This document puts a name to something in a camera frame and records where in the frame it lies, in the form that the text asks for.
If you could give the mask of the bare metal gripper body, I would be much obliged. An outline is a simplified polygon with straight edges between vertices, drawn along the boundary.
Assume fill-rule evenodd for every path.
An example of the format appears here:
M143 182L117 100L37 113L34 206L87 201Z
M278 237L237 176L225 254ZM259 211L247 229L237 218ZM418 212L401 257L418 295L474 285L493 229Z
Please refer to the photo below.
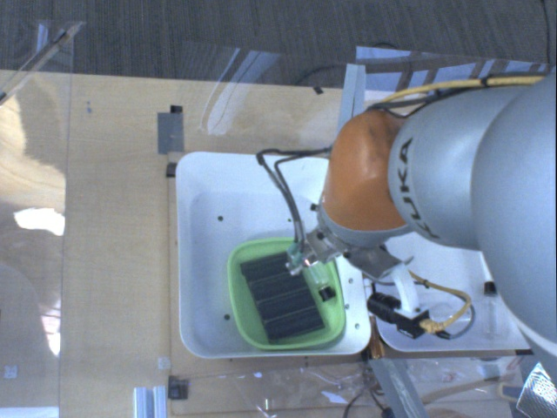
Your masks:
M372 280L381 280L390 275L397 266L407 266L413 259L401 260L390 254L386 242L410 232L409 228L395 228L387 231L346 230L335 233L325 228L316 228L307 235L308 253L304 261L316 260L326 263L343 256L349 264L359 269Z

